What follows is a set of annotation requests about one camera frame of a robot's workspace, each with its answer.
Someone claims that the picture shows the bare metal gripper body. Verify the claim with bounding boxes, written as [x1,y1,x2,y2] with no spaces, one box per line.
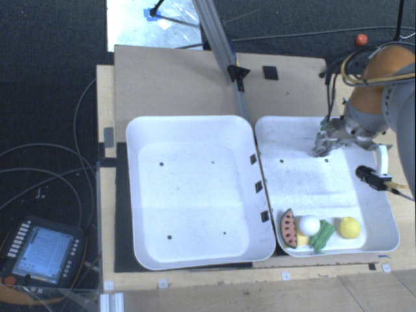
[320,118,364,150]

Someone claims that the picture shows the white plastic tray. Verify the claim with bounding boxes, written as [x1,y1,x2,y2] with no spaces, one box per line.
[125,114,278,271]
[254,115,401,258]

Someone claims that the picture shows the white ball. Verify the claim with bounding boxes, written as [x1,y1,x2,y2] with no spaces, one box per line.
[298,214,322,237]

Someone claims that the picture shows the yellow lemon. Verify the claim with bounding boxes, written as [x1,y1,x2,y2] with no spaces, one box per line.
[338,216,362,240]

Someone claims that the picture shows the red watermelon slice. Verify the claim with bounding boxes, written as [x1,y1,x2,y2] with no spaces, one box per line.
[279,207,299,250]

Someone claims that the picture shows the green bean pods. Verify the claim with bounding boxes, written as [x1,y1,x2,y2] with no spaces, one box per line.
[308,219,337,254]

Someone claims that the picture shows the brown cardboard board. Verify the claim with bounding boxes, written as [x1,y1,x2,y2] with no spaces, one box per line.
[113,44,387,270]

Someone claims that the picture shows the black cylinder on white bracket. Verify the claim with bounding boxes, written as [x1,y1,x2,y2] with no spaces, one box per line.
[355,144,395,192]

